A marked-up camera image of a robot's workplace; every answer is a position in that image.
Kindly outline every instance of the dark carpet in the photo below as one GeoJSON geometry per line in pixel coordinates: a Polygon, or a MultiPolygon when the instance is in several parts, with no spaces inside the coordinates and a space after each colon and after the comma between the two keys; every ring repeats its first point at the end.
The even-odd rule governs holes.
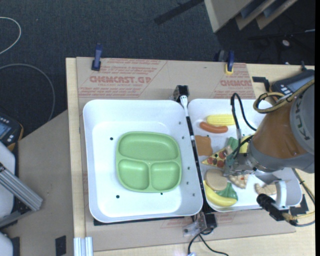
{"type": "MultiPolygon", "coordinates": [[[[315,32],[304,33],[315,28],[315,0],[297,1],[262,30],[254,20],[240,31],[232,19],[213,33],[204,2],[156,22],[188,1],[0,0],[0,17],[15,19],[22,31],[0,54],[0,67],[27,64],[43,71],[53,84],[55,117],[67,109],[65,59],[93,57],[96,43],[103,44],[102,57],[111,58],[213,61],[220,50],[233,50],[236,62],[315,64],[315,32]],[[292,33],[291,47],[281,47],[292,33]],[[269,37],[248,40],[256,36],[269,37]]],[[[18,34],[14,22],[0,19],[0,52],[18,34]]],[[[29,66],[0,68],[0,106],[21,122],[25,136],[51,117],[53,93],[44,74],[29,66]]]]}

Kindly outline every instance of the sausage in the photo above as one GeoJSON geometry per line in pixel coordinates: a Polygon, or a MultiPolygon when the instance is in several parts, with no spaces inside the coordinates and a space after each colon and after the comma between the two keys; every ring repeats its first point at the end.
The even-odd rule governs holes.
{"type": "Polygon", "coordinates": [[[214,126],[211,124],[208,124],[207,122],[201,122],[200,128],[213,134],[223,134],[228,131],[228,126],[214,126]]]}

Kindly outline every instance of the toy pizza slice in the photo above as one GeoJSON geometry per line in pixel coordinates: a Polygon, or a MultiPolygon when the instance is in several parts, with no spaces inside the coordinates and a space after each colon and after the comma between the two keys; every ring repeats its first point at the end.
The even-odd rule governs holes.
{"type": "Polygon", "coordinates": [[[232,152],[233,150],[231,146],[227,145],[219,151],[213,153],[211,156],[209,156],[206,160],[202,161],[201,163],[204,165],[209,165],[223,169],[225,166],[226,157],[230,155],[232,152]]]}
{"type": "Polygon", "coordinates": [[[247,182],[248,182],[248,177],[249,174],[244,174],[244,175],[229,175],[228,178],[229,180],[236,185],[237,187],[241,188],[241,189],[245,189],[247,186],[247,182]]]}

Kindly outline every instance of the blue clamp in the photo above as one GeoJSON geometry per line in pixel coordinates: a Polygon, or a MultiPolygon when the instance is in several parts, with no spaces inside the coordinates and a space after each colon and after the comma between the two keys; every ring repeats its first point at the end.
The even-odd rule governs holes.
{"type": "Polygon", "coordinates": [[[231,75],[234,72],[235,53],[233,50],[229,51],[228,62],[225,65],[225,73],[231,75]]]}
{"type": "Polygon", "coordinates": [[[102,44],[97,43],[95,46],[95,54],[94,54],[94,60],[92,61],[91,69],[94,71],[100,71],[101,66],[101,54],[102,54],[102,44]]]}

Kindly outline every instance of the green plate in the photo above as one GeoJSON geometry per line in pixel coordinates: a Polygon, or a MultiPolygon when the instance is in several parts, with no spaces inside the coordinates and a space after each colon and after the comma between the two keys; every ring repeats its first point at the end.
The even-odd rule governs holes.
{"type": "Polygon", "coordinates": [[[181,181],[178,143],[169,135],[133,131],[116,146],[116,172],[121,184],[139,192],[168,192],[181,181]]]}

